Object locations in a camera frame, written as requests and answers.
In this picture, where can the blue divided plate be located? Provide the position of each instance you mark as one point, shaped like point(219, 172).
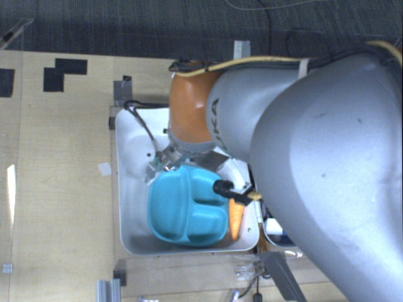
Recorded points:
point(189, 209)

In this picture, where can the white carton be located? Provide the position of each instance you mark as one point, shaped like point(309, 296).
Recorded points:
point(273, 226)

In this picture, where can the black cylinder on white bracket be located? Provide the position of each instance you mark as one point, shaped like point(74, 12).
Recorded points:
point(224, 188)

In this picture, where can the white plastic tray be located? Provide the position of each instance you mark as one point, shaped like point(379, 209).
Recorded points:
point(135, 200)

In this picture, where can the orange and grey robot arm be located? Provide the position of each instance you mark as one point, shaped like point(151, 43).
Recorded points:
point(315, 143)

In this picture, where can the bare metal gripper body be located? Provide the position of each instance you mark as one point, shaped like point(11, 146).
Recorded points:
point(172, 157)

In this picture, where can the orange carrot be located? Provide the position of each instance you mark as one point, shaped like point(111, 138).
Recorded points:
point(236, 220)

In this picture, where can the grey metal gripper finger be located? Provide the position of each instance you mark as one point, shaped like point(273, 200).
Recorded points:
point(151, 174)

